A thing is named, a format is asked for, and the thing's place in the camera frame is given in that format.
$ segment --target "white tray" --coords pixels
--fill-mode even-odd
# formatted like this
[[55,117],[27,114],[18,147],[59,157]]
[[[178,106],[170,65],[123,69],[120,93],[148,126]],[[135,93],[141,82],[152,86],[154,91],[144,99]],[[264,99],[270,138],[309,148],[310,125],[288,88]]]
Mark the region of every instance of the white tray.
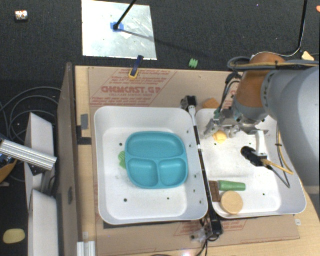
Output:
[[[241,131],[235,138],[229,138],[223,144],[216,143],[212,136],[204,138],[206,125],[213,118],[214,112],[215,109],[202,109],[196,115],[207,177],[210,181],[225,180],[246,184],[246,190],[238,192],[243,199],[243,209],[238,215],[225,212],[218,202],[213,203],[215,211],[226,219],[303,212],[307,202],[297,173],[287,174],[291,185],[288,189],[272,171],[253,166],[241,155],[244,146],[256,149],[254,135],[247,135]],[[276,127],[277,123],[271,117],[257,126],[258,129],[269,130],[265,136],[268,159],[280,164],[275,145]],[[279,174],[285,178],[282,171],[279,171]]]
[[[179,108],[116,107],[98,109],[94,116],[98,174],[98,205],[112,225],[191,221],[203,218],[208,201],[191,116]],[[188,177],[170,189],[135,186],[118,156],[136,132],[159,131],[179,136],[186,148]]]

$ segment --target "teal dish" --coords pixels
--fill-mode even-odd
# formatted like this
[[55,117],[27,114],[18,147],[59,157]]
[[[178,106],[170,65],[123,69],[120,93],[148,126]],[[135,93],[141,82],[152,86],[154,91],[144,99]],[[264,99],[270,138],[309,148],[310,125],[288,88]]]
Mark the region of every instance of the teal dish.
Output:
[[176,188],[188,177],[185,145],[169,132],[132,134],[125,143],[125,165],[132,183],[143,189]]

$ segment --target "wooden disc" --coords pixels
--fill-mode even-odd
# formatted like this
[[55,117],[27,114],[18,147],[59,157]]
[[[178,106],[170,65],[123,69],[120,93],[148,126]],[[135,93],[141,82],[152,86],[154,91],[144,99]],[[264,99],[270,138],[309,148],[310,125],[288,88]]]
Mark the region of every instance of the wooden disc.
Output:
[[227,191],[221,198],[221,207],[231,215],[237,215],[244,207],[244,201],[239,193]]

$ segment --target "wooden table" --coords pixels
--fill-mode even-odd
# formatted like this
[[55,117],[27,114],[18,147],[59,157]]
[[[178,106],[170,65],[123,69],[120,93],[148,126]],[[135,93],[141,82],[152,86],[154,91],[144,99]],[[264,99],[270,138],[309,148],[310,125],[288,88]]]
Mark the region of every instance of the wooden table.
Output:
[[[76,121],[77,125],[81,124],[83,114],[90,115],[89,107],[89,75],[87,66],[77,66],[75,68],[75,94],[76,94]],[[216,78],[223,81],[225,75],[221,72],[216,73]],[[91,127],[82,131],[83,137],[91,137]],[[93,158],[91,145],[79,145],[79,195],[81,209],[81,226],[82,230],[87,232],[85,241],[96,240],[96,223],[95,223],[95,200],[94,200],[94,177]],[[256,244],[243,244],[233,246],[212,247],[208,249],[209,256],[319,256],[320,255],[320,222],[317,212],[310,200],[308,194],[305,194],[307,207],[301,214],[295,216],[300,220],[298,226],[300,239],[286,240],[279,242],[264,242]],[[170,251],[159,253],[171,256],[196,255],[199,249],[185,251]],[[143,256],[155,255],[156,253],[139,254]]]

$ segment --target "green cylinder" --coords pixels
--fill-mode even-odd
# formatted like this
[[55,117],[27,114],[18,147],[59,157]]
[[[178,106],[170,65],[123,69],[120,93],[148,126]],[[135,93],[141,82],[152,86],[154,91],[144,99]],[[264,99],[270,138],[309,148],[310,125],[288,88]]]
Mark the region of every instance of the green cylinder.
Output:
[[220,191],[245,191],[246,190],[246,184],[241,182],[219,180],[218,184],[219,184]]

